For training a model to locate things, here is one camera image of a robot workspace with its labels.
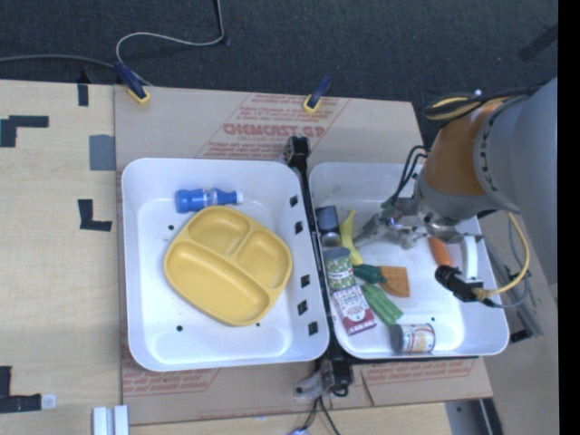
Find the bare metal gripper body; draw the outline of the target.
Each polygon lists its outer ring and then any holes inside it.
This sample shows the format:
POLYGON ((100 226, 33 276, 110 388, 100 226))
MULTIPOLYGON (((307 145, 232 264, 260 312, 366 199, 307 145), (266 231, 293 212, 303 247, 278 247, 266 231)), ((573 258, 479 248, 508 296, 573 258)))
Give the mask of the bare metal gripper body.
POLYGON ((448 244, 461 242, 469 234, 460 232, 456 219, 443 217, 415 198, 388 198, 381 204, 380 217, 389 229, 402 231, 422 231, 425 237, 435 237, 448 244))

